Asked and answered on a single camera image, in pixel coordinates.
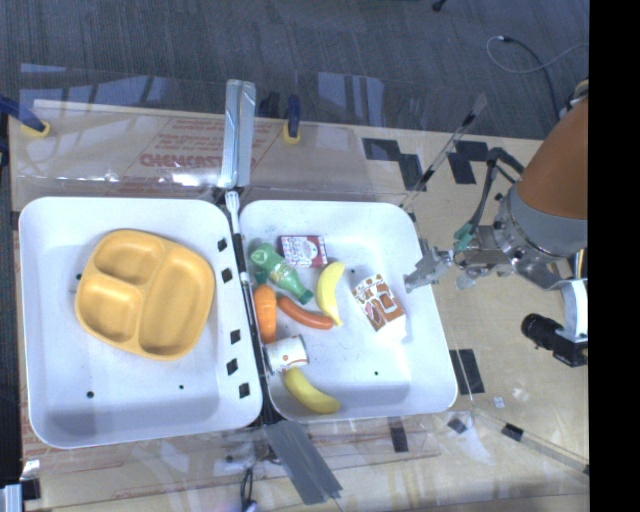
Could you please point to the brown and white carton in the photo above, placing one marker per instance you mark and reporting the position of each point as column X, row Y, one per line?
column 377, row 302

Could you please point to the green plastic bottle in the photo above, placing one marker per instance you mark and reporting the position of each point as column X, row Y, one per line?
column 280, row 270

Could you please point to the orange sausage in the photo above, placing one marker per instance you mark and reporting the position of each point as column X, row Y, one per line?
column 305, row 315

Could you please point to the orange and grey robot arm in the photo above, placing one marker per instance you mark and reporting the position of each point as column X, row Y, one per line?
column 555, row 165

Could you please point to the white can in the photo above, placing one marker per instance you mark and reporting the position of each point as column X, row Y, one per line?
column 286, row 353

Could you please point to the yellow divided plate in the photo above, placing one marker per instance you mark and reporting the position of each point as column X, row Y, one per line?
column 150, row 295

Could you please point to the red and white carton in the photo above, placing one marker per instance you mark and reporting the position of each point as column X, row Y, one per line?
column 302, row 251

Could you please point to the black cylinder on white bracket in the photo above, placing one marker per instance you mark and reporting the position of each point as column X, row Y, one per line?
column 545, row 330

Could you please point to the yellow banana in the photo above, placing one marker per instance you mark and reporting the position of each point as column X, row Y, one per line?
column 307, row 392
column 330, row 290

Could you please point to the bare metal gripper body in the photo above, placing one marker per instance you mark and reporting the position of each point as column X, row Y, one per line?
column 492, row 255

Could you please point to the orange carrot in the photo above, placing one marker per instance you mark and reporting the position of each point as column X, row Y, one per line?
column 265, row 312

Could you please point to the white plastic tray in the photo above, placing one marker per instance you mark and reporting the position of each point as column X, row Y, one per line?
column 380, row 380
column 125, row 400

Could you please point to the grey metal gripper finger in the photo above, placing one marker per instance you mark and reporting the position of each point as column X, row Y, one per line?
column 466, row 280
column 431, row 265

